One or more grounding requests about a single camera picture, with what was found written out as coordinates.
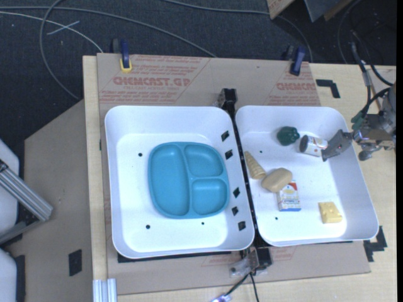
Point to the green toy broccoli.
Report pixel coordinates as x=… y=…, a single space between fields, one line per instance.
x=287 y=136

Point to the cream toy cone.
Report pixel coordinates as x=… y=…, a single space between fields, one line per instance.
x=254 y=167

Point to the tan toy bread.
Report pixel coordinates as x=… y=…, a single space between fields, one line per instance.
x=277 y=179

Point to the white and orange carton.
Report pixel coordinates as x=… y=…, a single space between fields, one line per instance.
x=289 y=199

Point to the brown cardboard board red print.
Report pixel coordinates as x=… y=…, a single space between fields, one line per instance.
x=195 y=83

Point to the thin black rod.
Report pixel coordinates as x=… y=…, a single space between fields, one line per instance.
x=243 y=156

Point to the yellow toy cheese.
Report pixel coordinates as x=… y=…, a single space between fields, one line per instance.
x=329 y=212

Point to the blue divided plate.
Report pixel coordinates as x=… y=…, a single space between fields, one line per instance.
x=170 y=181

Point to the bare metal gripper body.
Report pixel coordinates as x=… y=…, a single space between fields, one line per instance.
x=378 y=134

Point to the white plastic tray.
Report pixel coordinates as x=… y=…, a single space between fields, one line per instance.
x=132 y=175
x=315 y=181

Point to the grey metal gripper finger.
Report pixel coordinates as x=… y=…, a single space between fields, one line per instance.
x=365 y=154
x=337 y=143

